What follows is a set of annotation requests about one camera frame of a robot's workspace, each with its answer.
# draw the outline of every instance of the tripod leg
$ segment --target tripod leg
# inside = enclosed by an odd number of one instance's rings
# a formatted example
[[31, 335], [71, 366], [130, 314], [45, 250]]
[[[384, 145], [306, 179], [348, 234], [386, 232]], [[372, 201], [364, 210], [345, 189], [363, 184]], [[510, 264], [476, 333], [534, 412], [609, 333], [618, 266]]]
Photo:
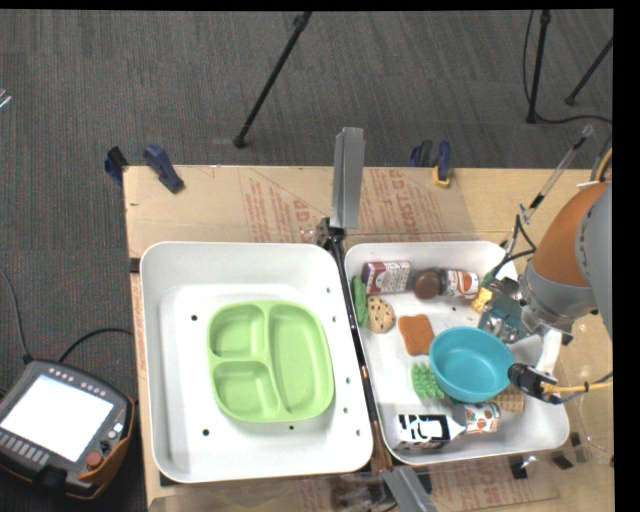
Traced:
[[260, 111], [260, 107], [262, 107], [264, 100], [267, 98], [267, 95], [269, 94], [271, 87], [275, 83], [276, 78], [278, 78], [278, 74], [280, 73], [280, 70], [284, 66], [285, 62], [287, 61], [287, 58], [289, 57], [291, 50], [293, 50], [293, 47], [295, 46], [296, 41], [298, 40], [298, 37], [300, 37], [300, 34], [302, 33], [302, 31], [306, 28], [307, 23], [309, 22], [309, 18], [311, 17], [311, 13], [312, 11], [304, 11], [302, 15], [296, 16], [293, 22], [293, 24], [296, 27], [295, 31], [293, 32], [291, 38], [289, 39], [289, 42], [287, 43], [287, 46], [282, 52], [282, 55], [280, 55], [280, 59], [278, 59], [278, 62], [276, 63], [276, 67], [273, 68], [273, 71], [271, 72], [271, 76], [269, 76], [269, 79], [267, 80], [267, 83], [265, 84], [264, 89], [260, 93], [260, 96], [258, 97], [255, 105], [251, 109], [251, 113], [249, 114], [249, 117], [247, 117], [247, 120], [245, 121], [244, 125], [242, 126], [242, 130], [240, 130], [240, 133], [236, 136], [235, 139], [233, 139], [233, 144], [237, 148], [243, 148], [247, 145], [244, 138], [247, 135], [249, 128], [251, 128], [251, 125], [253, 124], [253, 120], [258, 115], [258, 112]]
[[607, 45], [600, 52], [600, 55], [596, 57], [596, 60], [593, 61], [593, 64], [591, 64], [591, 67], [587, 70], [585, 75], [582, 77], [582, 80], [580, 80], [580, 83], [576, 86], [573, 92], [565, 98], [564, 102], [567, 105], [573, 105], [576, 102], [576, 96], [578, 95], [580, 90], [584, 87], [584, 85], [589, 81], [589, 78], [591, 78], [591, 75], [593, 74], [593, 72], [600, 65], [600, 63], [602, 62], [602, 59], [605, 58], [605, 56], [607, 55], [607, 53], [609, 53], [609, 50], [611, 50], [612, 47], [613, 47], [613, 37], [609, 39], [609, 42], [607, 43]]
[[536, 122], [536, 101], [538, 99], [538, 85], [540, 83], [540, 71], [542, 70], [542, 55], [544, 53], [544, 43], [547, 37], [547, 26], [551, 23], [551, 10], [543, 9], [540, 16], [540, 38], [538, 39], [538, 53], [536, 55], [536, 68], [533, 73], [533, 85], [531, 86], [531, 100], [529, 101], [529, 113], [527, 123]]

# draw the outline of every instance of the wooden table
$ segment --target wooden table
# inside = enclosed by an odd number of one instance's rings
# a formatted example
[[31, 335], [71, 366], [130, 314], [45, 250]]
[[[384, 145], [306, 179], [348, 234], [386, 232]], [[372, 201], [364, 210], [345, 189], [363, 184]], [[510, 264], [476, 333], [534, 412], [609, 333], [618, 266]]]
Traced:
[[[332, 167], [176, 166], [185, 189], [171, 194], [149, 167], [129, 167], [123, 173], [132, 297], [136, 323], [140, 418], [147, 502], [150, 510], [280, 510], [296, 504], [301, 511], [331, 510], [322, 493], [324, 483], [303, 481], [269, 494], [258, 505], [245, 494], [246, 484], [160, 484], [150, 446], [149, 405], [144, 326], [137, 262], [144, 250], [163, 240], [309, 242], [323, 217], [329, 217]], [[501, 242], [513, 227], [520, 204], [528, 205], [552, 170], [454, 169], [449, 188], [432, 183], [431, 169], [365, 168], [357, 230], [347, 245], [360, 242], [473, 240]], [[527, 233], [539, 242], [555, 214], [588, 181], [590, 170], [568, 170], [535, 213]], [[524, 261], [516, 267], [522, 270]], [[561, 384], [595, 380], [612, 369], [612, 342], [599, 316], [576, 321], [574, 341], [563, 347], [556, 376]], [[507, 481], [465, 482], [437, 494], [440, 510], [504, 510], [505, 493], [517, 511], [614, 510], [613, 391], [598, 390], [566, 404], [571, 431], [581, 444], [530, 458], [530, 474], [544, 481], [531, 496], [515, 496]], [[256, 487], [251, 493], [255, 496]]]

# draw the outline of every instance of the green divided plate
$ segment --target green divided plate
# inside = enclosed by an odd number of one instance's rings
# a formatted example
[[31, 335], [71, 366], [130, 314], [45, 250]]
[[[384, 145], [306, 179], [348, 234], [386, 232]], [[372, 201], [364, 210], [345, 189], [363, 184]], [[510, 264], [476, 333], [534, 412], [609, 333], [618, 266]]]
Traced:
[[309, 309], [281, 300], [238, 302], [220, 308], [208, 329], [213, 394], [232, 418], [303, 420], [331, 403], [331, 354]]

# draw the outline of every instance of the gray floor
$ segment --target gray floor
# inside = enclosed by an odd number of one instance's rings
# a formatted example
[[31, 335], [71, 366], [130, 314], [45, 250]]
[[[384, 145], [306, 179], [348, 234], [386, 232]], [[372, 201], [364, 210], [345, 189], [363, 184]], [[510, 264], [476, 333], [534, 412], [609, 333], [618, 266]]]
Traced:
[[[367, 166], [406, 166], [430, 139], [450, 142], [454, 167], [553, 168], [590, 124], [571, 167], [591, 168], [608, 144], [613, 51], [564, 100], [613, 37], [613, 9], [551, 10], [535, 123], [540, 10], [389, 11], [314, 13], [238, 149], [296, 14], [0, 9], [0, 88], [13, 97], [0, 109], [0, 269], [35, 357], [131, 328], [122, 190], [103, 166], [113, 146], [131, 164], [157, 143], [175, 164], [332, 165], [335, 135], [354, 126]], [[16, 332], [0, 284], [0, 387], [21, 372]], [[126, 335], [98, 335], [68, 362], [137, 396]], [[135, 442], [86, 504], [0, 473], [0, 510], [137, 512], [141, 471]]]

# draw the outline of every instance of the teal plastic bowl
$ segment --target teal plastic bowl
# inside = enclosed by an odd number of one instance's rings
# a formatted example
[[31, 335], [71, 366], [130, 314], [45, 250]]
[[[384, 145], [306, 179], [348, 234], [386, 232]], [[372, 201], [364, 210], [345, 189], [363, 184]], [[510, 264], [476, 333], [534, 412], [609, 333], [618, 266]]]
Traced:
[[440, 389], [460, 402], [485, 402], [509, 385], [515, 362], [507, 346], [477, 327], [452, 327], [438, 334], [429, 349]]

